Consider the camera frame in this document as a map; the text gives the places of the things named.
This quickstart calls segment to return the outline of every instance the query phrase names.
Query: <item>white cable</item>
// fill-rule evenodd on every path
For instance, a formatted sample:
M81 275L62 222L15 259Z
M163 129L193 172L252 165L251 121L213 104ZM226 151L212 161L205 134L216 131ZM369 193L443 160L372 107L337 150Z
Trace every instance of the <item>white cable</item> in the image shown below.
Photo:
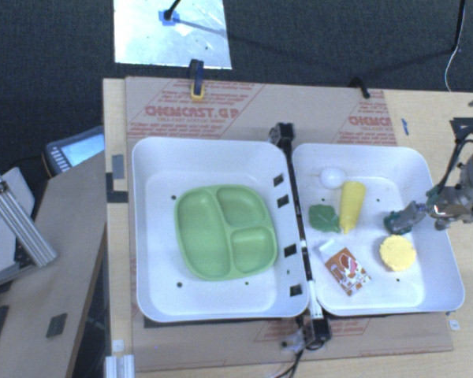
M463 33L463 26L464 26L464 14L466 13L466 9L463 9L463 18L461 19L460 21L460 30L459 30L459 39L457 40L457 45L456 45L456 49L454 49L454 51L452 52L452 55L450 56L450 60L449 60L449 63L447 64L447 68L445 69L445 85L447 86L447 90L449 90L450 92L452 92L452 90L450 89L450 86L449 86L449 81L447 79L447 74L449 72L449 68L450 68L450 65L452 64L452 61L454 59L454 57L456 56L457 54L457 51L459 50L459 45L460 45L460 37Z

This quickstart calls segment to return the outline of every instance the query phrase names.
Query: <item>plastic tray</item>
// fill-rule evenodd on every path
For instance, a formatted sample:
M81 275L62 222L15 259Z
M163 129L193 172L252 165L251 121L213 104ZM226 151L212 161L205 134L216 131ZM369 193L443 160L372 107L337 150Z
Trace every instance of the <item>plastic tray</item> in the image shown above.
M277 239L268 209L249 187L216 185L184 193L175 227L189 269L205 280L229 280L268 269Z
M347 235L320 232L304 217L315 290L323 308L340 316L452 311L464 300L464 287L445 231L437 231L427 217L406 234L417 251L408 270L390 272L378 248L389 236L383 219L411 200L426 201L433 186L424 158L405 147L303 144L293 153L303 214L310 206L332 206L340 214L341 189L324 188L324 168L343 169L349 180L364 183L367 192L355 229ZM347 296L324 266L318 248L334 239L347 247L371 276L371 282Z
M251 188L277 239L272 266L253 276L209 281L194 275L177 242L175 205L192 189ZM265 142L140 140L132 152L137 299L154 321L294 317L308 303L296 212L284 154Z

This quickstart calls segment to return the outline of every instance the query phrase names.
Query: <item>digital display screen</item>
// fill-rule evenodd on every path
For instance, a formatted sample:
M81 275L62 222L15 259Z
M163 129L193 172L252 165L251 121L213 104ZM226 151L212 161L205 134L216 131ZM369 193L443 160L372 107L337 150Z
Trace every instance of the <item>digital display screen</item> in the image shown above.
M93 157L100 151L105 150L105 140L103 134L93 135L87 139L69 144L61 148L63 154L67 157L72 167L80 164L82 161Z

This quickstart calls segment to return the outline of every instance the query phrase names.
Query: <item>green plate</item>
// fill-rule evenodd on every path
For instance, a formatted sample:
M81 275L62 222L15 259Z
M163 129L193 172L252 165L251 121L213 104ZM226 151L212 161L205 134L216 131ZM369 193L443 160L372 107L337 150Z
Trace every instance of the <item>green plate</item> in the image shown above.
M186 265L201 279L251 276L277 258L270 214L249 187L215 185L185 192L175 204L175 229Z

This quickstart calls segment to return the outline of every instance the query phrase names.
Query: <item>yellow round sponge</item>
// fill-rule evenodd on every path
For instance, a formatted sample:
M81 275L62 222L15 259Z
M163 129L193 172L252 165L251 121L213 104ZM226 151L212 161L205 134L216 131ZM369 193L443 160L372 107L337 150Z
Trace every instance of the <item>yellow round sponge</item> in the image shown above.
M391 235L380 246L382 261L394 272L402 272L412 266L416 255L412 243L401 235Z

